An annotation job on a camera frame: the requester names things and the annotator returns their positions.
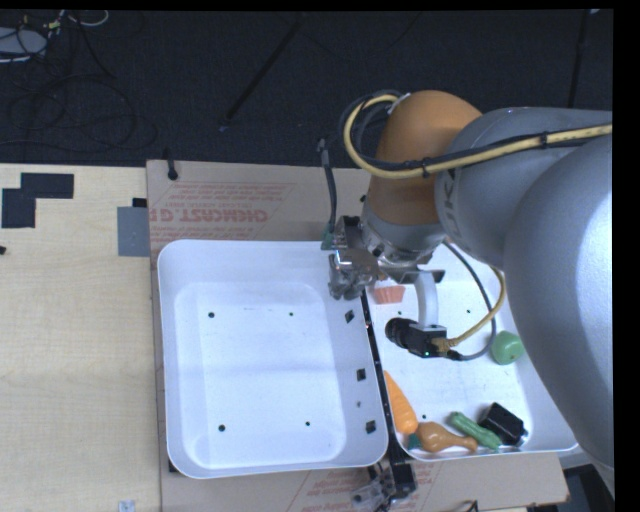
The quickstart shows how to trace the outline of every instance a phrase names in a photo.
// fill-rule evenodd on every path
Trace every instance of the yellow cable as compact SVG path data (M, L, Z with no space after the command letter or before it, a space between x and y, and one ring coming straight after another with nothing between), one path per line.
M455 347L456 345L460 344L462 341L473 336L480 329L482 329L482 327L484 327L488 322L490 322L491 319L494 316L496 316L496 314L502 307L502 304L504 303L505 297L507 295L504 276L497 268L495 267L490 267L490 268L491 270L493 270L494 274L498 277L498 281L500 281L500 295L498 296L498 300L496 301L495 305L493 306L493 308L491 308L491 311L489 311L484 316L484 318L482 318L482 320L480 320L477 324L475 324L473 327L471 327L469 330L467 330L460 336L456 338L434 338L433 343L437 345L439 352L447 352L450 348Z
M448 169L453 169L455 167L484 162L486 160L491 160L493 158L498 158L500 156L517 153L519 151L524 151L527 149L541 147L545 144L553 144L557 142L565 142L565 141L570 141L575 139L599 137L601 135L607 135L613 132L613 124L609 123L609 124L603 124L600 126L592 126L588 128L578 128L574 130L566 130L563 132L551 133L546 136L546 140L545 140L545 137L542 135L534 135L527 139L522 139L516 142L505 144L504 146L500 146L498 148L488 149L486 151L482 151L481 153L477 153L475 155L454 158L446 162L426 165L424 167L415 167L413 169L405 169L401 171L389 171L389 170L375 167L360 157L358 152L353 147L353 143L351 142L351 128L353 127L353 123L355 122L355 119L358 113L363 108L370 107L371 105L375 105L376 103L381 103L385 101L393 102L397 99L398 97L395 96L394 94L382 94L376 98L363 101L356 108L353 109L351 114L349 114L349 116L347 117L347 120L345 121L344 128L342 131L345 148L347 150L347 153L349 154L349 156L351 157L351 159L354 161L355 164L357 164L359 167L361 167L362 169L364 169L365 171L369 172L374 176L378 176L380 178L392 179L392 180L416 178L418 176L423 176L425 172L427 174L432 174L436 172L446 171Z

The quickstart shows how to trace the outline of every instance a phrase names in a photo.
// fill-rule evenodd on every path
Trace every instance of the small orange object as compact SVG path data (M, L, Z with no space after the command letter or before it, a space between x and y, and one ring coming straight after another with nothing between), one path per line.
M413 434L418 428L418 418L413 407L411 407L400 386L396 384L396 381L386 370L384 370L384 379L387 383L387 393L389 394L393 424L396 430L402 434Z
M373 296L378 304L395 304L402 302L404 297L404 286L379 286L374 288Z
M472 452L478 449L478 441L473 437L456 435L435 421L420 423L416 435L428 452L439 452L452 446L462 446Z

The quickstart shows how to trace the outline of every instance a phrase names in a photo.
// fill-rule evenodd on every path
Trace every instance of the white tray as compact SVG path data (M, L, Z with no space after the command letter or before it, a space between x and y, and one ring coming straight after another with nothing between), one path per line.
M319 242L179 240L158 258L167 447L213 478L368 466L388 431L360 301Z
M319 242L280 241L179 240L162 250L167 447L178 471L215 478L367 466L385 454L388 431L364 313L360 300L330 296L328 254ZM495 303L495 275L469 262ZM486 314L476 283L446 247L435 251L426 268L445 270L437 285L438 323L449 337ZM419 358L384 334L395 316L418 318L415 289L408 286L403 302L392 305L378 305L368 294L382 367L420 421L456 432L447 423L451 412L477 419L498 402L527 430L520 446L498 452L407 450L412 457L432 461L577 447L526 354L506 366L490 354L467 362ZM496 319L498 331L517 332L508 301ZM476 352L490 330L487 324L457 350ZM396 435L406 448L407 437Z
M500 291L495 274L487 265L466 255L465 258L482 282L491 304L495 304ZM438 247L424 268L445 271L436 289L438 324L447 328L447 337L461 335L487 314L487 306L473 277L447 247ZM510 452L565 452L578 446L526 353L509 365L497 364L490 353L471 361L419 358L389 341L384 333L386 323L393 317L418 319L415 288L406 287L401 304L376 304L370 290L368 297L382 367L403 390L419 421L435 421L463 435L448 423L452 412L462 412L478 421L493 402L498 402L520 418L527 430L520 446L504 445L497 452L482 446L476 452L462 447L437 453L412 449L408 453L413 458L433 461ZM517 333L508 298L496 315L496 327L497 332ZM490 334L488 323L455 349L461 354L475 354L486 345ZM396 435L406 448L408 437Z

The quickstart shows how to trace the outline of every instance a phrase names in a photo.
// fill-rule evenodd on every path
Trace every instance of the black clip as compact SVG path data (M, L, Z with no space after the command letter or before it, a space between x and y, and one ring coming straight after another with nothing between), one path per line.
M549 132L542 132L540 134L540 146L542 149L547 149L549 147Z
M431 173L429 171L427 171L427 158L423 158L422 161L420 162L422 164L422 177L424 179L427 179L428 177L431 176Z

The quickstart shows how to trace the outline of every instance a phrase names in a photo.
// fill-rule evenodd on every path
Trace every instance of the green ball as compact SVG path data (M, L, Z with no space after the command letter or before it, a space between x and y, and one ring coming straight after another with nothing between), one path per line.
M500 331L491 345L491 355L498 364L511 364L524 352L520 336L509 331Z

